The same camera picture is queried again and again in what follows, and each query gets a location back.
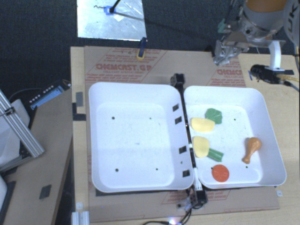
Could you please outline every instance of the yellow toy food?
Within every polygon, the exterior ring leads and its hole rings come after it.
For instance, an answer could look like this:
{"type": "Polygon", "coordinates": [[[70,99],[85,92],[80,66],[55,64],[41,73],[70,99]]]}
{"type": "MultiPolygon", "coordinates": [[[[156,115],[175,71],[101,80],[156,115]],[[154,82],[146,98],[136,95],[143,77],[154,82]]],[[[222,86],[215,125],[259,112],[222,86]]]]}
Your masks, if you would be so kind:
{"type": "Polygon", "coordinates": [[[215,127],[215,122],[205,118],[192,118],[191,126],[197,132],[211,132],[215,127]]]}
{"type": "Polygon", "coordinates": [[[210,142],[205,137],[193,138],[194,151],[197,158],[206,157],[210,151],[210,142]]]}

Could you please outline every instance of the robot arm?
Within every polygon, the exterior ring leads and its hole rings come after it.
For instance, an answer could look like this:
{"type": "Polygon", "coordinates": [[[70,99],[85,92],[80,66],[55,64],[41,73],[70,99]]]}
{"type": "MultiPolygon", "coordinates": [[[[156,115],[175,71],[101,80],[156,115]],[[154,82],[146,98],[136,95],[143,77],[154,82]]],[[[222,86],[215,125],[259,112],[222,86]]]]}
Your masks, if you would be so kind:
{"type": "Polygon", "coordinates": [[[272,36],[284,26],[289,39],[299,47],[299,3],[300,0],[244,0],[236,21],[223,20],[219,25],[224,36],[216,42],[214,63],[224,65],[250,47],[265,47],[271,53],[267,69],[279,71],[280,47],[285,41],[272,40],[272,36]]]}

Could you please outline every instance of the metal mount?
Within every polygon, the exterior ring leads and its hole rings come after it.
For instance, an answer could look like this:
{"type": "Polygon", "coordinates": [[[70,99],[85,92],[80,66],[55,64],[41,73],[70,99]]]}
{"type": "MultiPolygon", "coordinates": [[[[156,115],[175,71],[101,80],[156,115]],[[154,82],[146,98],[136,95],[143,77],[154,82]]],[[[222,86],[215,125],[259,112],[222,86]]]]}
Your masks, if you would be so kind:
{"type": "Polygon", "coordinates": [[[72,212],[72,225],[89,225],[90,213],[88,211],[72,212]]]}
{"type": "Polygon", "coordinates": [[[5,97],[3,92],[0,90],[0,116],[3,116],[8,125],[12,128],[15,134],[19,137],[22,144],[29,152],[31,157],[27,157],[23,159],[22,156],[13,159],[8,164],[0,167],[0,172],[4,172],[18,166],[30,158],[36,158],[41,155],[45,150],[38,143],[38,141],[33,137],[30,130],[27,126],[22,122],[19,115],[16,113],[15,109],[11,106],[9,100],[5,97]]]}
{"type": "Polygon", "coordinates": [[[267,68],[272,71],[284,71],[284,69],[280,69],[281,63],[281,48],[280,41],[273,40],[268,45],[271,55],[270,66],[267,68]]]}

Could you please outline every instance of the black connector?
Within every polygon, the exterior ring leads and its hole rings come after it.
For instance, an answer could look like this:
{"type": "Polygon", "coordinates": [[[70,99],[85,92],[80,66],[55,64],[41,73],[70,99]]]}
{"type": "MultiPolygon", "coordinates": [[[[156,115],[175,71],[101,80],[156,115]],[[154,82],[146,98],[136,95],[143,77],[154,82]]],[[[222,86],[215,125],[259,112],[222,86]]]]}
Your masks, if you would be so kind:
{"type": "Polygon", "coordinates": [[[207,196],[205,190],[196,191],[196,196],[199,205],[204,205],[207,203],[207,196]]]}
{"type": "Polygon", "coordinates": [[[178,86],[183,86],[185,83],[184,74],[175,73],[173,77],[171,77],[171,86],[178,89],[178,86]]]}
{"type": "Polygon", "coordinates": [[[250,73],[258,80],[272,84],[280,83],[280,78],[277,77],[278,74],[294,75],[293,70],[273,71],[268,69],[268,66],[265,65],[253,65],[250,69],[250,73]]]}
{"type": "Polygon", "coordinates": [[[148,221],[148,222],[144,223],[143,225],[147,225],[147,224],[150,224],[150,223],[170,225],[169,222],[165,222],[165,221],[148,221]]]}

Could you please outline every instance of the toy chicken drumstick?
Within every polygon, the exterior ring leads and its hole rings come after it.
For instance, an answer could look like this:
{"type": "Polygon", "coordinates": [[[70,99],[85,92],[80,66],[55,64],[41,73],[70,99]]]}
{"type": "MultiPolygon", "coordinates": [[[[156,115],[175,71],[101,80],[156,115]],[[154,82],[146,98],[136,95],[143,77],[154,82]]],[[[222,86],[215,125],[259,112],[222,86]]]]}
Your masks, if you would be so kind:
{"type": "Polygon", "coordinates": [[[247,150],[247,154],[246,156],[242,159],[242,161],[246,164],[249,164],[250,163],[250,158],[252,156],[252,154],[259,150],[262,146],[262,142],[256,138],[256,137],[251,137],[248,142],[247,142],[247,145],[248,145],[248,150],[247,150]]]}

